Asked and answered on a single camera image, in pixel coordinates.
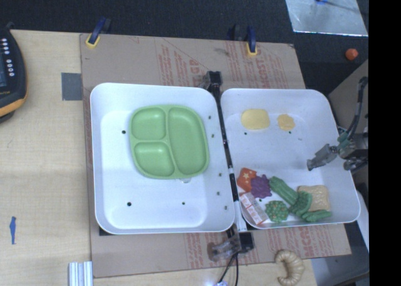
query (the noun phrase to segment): toy food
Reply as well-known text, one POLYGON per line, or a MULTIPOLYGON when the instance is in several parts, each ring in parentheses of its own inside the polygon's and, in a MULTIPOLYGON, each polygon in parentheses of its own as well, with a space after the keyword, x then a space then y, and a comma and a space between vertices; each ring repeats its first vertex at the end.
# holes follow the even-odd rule
POLYGON ((282 286, 295 286, 305 271, 302 259, 291 250, 280 250, 274 260, 276 263, 284 262, 287 269, 287 277, 278 277, 278 282, 282 286))
POLYGON ((255 198, 265 198, 271 196, 269 179, 263 174, 261 177, 256 176, 251 180, 251 193, 255 198))
POLYGON ((263 221, 267 220, 268 216, 263 211, 260 204, 255 200, 252 193, 244 193, 240 195, 239 200, 241 201, 242 205, 252 217, 255 224, 260 224, 263 221))
POLYGON ((288 114, 280 114, 277 118, 281 130, 290 131, 295 127, 295 122, 288 114))
MULTIPOLYGON (((284 182, 284 180, 274 176, 270 178, 269 183, 271 190, 291 205, 291 207, 289 207, 289 212, 296 214, 305 221, 312 223, 331 216, 331 212, 326 209, 319 209, 316 211, 311 210, 313 195, 307 191, 304 191, 304 186, 300 186, 302 187, 302 189, 299 192, 296 192, 295 190, 291 189, 284 182)), ((314 186, 309 188, 307 189, 309 191, 324 190, 322 188, 316 188, 314 186)))
POLYGON ((243 188, 243 190, 248 193, 252 190, 251 180, 255 177, 255 170, 242 168, 237 179, 237 185, 243 188))
POLYGON ((271 177, 270 178, 270 188, 278 194, 280 197, 282 197, 288 204, 293 206, 298 199, 298 193, 291 189, 285 182, 284 180, 278 178, 278 177, 271 177))
POLYGON ((306 213, 312 204, 312 195, 306 191, 298 192, 298 198, 291 207, 289 207, 289 212, 294 213, 297 216, 302 216, 306 213))
POLYGON ((349 48, 345 51, 345 57, 350 61, 353 61, 358 55, 358 51, 354 48, 349 48))
POLYGON ((241 114, 241 123, 249 130, 265 129, 270 125, 270 118, 266 110, 248 109, 241 114))
POLYGON ((288 217, 288 208, 281 200, 270 201, 266 205, 265 212, 268 214, 269 219, 275 223, 285 221, 288 217))
POLYGON ((328 190, 326 186, 322 184, 317 186, 299 186, 297 191, 306 191, 312 195, 312 204, 309 211, 322 209, 330 210, 330 202, 328 200, 328 190))
POLYGON ((305 221, 309 223, 314 223, 315 221, 318 221, 323 218, 327 218, 331 216, 331 212, 327 211, 325 209, 322 210, 316 210, 316 211, 308 211, 304 213, 301 217, 305 221))

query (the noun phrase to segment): cardboard sheet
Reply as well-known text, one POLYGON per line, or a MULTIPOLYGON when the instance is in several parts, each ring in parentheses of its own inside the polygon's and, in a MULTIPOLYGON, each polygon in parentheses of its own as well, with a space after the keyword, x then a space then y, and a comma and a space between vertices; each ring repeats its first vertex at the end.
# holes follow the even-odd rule
MULTIPOLYGON (((294 48, 257 43, 258 55, 248 56, 245 42, 101 35, 94 49, 80 36, 86 166, 90 205, 94 277, 168 272, 226 266, 213 262, 207 246, 226 240, 226 233, 109 235, 98 226, 94 210, 90 123, 90 92, 103 82, 197 87, 203 75, 220 71, 228 88, 305 88, 294 48)), ((272 262, 280 249, 301 258, 350 254, 343 225, 252 230, 254 250, 239 264, 272 262)))

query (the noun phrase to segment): white tray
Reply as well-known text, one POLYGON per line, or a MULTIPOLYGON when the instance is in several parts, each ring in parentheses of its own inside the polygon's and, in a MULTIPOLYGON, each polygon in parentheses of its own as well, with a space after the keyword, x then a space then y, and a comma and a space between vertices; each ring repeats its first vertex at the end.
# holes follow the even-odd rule
MULTIPOLYGON (((328 188, 332 216, 316 223, 307 223, 290 215, 287 221, 270 220, 255 225, 242 209, 245 220, 258 229, 289 226, 322 225, 355 221, 360 203, 350 171, 343 168, 344 160, 337 157, 331 163, 309 171, 306 160, 325 144, 337 146, 338 131, 326 97, 314 90, 229 89, 222 94, 221 107, 229 141, 229 150, 236 178, 241 168, 247 167, 261 176, 276 176, 296 190, 300 185, 323 184, 328 188), (247 130, 241 123, 241 114, 247 109, 264 109, 270 126, 263 130, 247 130), (277 117, 288 114, 295 128, 283 131, 277 117)), ((262 209, 272 200, 282 200, 273 193, 258 199, 262 209)))
POLYGON ((206 90, 102 83, 90 95, 98 224, 112 234, 224 231, 234 221, 231 184, 214 97, 206 90), (201 117, 209 165, 189 182, 152 179, 135 167, 128 123, 140 107, 185 105, 201 117))

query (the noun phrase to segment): dark carpet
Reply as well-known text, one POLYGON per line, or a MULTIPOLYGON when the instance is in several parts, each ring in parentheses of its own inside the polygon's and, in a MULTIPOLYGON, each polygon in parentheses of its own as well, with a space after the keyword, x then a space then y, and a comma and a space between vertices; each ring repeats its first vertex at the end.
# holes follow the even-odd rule
MULTIPOLYGON (((369 0, 357 0, 369 31, 369 0)), ((112 34, 224 40, 234 24, 260 42, 291 43, 307 88, 329 94, 368 59, 368 37, 295 33, 285 0, 1 0, 0 24, 90 33, 101 16, 112 34), (348 61, 345 51, 359 56, 348 61)))

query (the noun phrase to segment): green divided plate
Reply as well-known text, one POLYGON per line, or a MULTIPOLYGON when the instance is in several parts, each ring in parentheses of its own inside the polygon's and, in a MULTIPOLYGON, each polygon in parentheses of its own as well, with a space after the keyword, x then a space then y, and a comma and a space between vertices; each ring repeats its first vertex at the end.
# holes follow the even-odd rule
POLYGON ((130 145, 136 167, 147 177, 194 177, 209 164, 202 119, 182 105, 152 105, 134 111, 130 145))

